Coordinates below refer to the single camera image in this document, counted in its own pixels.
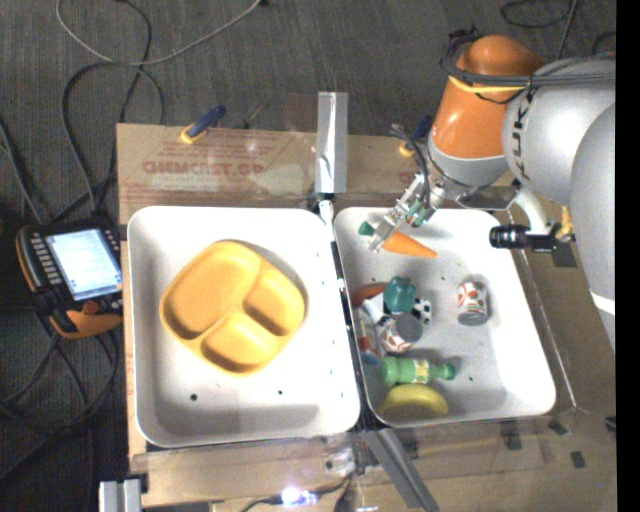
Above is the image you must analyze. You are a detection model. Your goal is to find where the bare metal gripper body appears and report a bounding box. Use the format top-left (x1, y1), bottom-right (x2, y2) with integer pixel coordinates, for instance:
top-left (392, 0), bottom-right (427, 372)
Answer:
top-left (393, 173), bottom-right (455, 227)

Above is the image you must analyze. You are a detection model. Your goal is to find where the orange toy carrot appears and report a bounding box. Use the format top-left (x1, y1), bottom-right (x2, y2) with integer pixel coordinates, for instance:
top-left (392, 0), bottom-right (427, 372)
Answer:
top-left (357, 220), bottom-right (439, 260)

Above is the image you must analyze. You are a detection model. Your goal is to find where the brown toy sausage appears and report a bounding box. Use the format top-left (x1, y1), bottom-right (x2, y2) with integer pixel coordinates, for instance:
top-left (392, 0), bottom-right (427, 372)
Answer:
top-left (349, 281), bottom-right (391, 308)

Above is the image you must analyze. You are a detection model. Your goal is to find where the black and white carton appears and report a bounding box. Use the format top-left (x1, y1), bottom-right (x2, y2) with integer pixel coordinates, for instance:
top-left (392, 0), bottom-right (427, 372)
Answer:
top-left (411, 297), bottom-right (433, 327)

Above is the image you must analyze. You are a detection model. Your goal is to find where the white can red green print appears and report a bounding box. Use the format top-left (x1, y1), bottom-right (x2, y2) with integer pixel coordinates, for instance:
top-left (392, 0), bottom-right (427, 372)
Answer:
top-left (456, 280), bottom-right (490, 327)
top-left (380, 312), bottom-right (425, 356)

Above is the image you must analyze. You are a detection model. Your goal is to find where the green bottle yellow label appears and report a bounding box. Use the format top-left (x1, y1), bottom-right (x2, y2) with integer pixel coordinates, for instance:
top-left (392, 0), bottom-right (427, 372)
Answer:
top-left (377, 355), bottom-right (457, 388)

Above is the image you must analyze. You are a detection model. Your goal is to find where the yellow banana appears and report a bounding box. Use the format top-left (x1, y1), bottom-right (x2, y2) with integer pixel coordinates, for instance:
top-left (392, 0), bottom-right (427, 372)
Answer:
top-left (381, 383), bottom-right (450, 421)

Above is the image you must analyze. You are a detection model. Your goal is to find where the yellow divided plate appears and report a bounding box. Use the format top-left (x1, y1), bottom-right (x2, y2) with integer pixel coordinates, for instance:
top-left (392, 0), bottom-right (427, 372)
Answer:
top-left (158, 239), bottom-right (308, 376)

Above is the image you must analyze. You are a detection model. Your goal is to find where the white plastic tray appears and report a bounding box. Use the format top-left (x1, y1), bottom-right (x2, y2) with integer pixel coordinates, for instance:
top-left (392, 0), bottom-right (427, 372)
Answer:
top-left (332, 206), bottom-right (558, 430)
top-left (126, 205), bottom-right (362, 449)

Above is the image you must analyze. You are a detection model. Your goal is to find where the brown cardboard board red print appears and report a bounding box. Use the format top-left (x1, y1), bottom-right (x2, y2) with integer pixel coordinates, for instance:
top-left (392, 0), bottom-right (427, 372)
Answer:
top-left (115, 122), bottom-right (617, 462)

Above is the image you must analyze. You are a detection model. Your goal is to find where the black cylinder on white bracket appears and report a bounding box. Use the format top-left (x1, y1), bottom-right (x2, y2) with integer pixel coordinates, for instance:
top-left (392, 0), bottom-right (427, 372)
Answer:
top-left (488, 187), bottom-right (576, 255)

